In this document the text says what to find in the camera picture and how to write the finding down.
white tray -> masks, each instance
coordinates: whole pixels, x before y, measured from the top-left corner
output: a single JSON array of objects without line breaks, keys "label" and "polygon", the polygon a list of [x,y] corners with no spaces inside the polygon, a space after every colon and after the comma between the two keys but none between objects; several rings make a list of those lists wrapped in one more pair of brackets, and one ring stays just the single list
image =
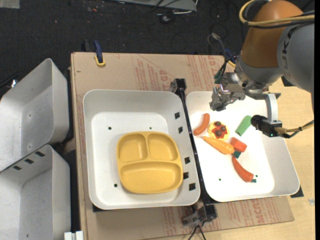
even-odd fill
[{"label": "white tray", "polygon": [[194,136],[205,189],[218,202],[292,195],[299,190],[300,182],[285,140],[281,137],[267,137],[252,125],[239,136],[235,133],[246,116],[267,116],[264,100],[246,97],[230,104],[223,111],[212,111],[209,106],[212,92],[192,92],[186,97],[186,106],[191,128],[200,125],[204,113],[210,114],[210,121],[221,121],[230,131],[229,138],[236,137],[247,149],[238,161],[255,175],[256,183],[244,182],[235,171],[231,155],[224,155],[207,144],[201,136]]},{"label": "white tray", "polygon": [[[198,201],[198,173],[183,104],[177,95],[168,91],[91,90],[83,98],[83,110],[89,196],[95,206],[113,210],[188,206]],[[158,194],[133,194],[122,187],[117,142],[122,135],[139,131],[161,132],[174,139],[183,172],[188,173],[180,187]]]},{"label": "white tray", "polygon": [[70,169],[50,145],[0,173],[1,240],[61,240],[70,228]]},{"label": "white tray", "polygon": [[69,130],[67,80],[44,60],[0,101],[0,172]]}]

table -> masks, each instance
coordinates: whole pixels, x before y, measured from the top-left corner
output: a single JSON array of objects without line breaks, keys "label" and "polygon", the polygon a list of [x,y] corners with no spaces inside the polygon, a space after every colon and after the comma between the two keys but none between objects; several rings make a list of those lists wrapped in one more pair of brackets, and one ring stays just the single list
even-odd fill
[{"label": "table", "polygon": [[[148,231],[166,240],[186,240],[190,236],[164,234],[158,227],[158,211],[153,208],[93,212],[88,194],[88,172],[83,133],[82,98],[90,89],[167,91],[174,78],[185,78],[187,91],[211,91],[213,75],[223,63],[221,56],[104,53],[105,67],[98,67],[92,52],[71,55],[71,85],[74,134],[79,192],[81,230],[86,240],[146,239]],[[314,118],[311,96],[297,87],[284,87],[281,79],[270,87],[271,92],[282,93],[278,99],[278,118],[285,128],[296,128]],[[273,197],[287,199],[293,218],[281,223],[205,232],[207,240],[269,240],[315,239],[315,160],[314,128],[309,128],[286,140],[304,196]],[[154,217],[145,214],[153,209]],[[143,221],[145,231],[136,227]],[[202,239],[197,233],[193,239]]]}]

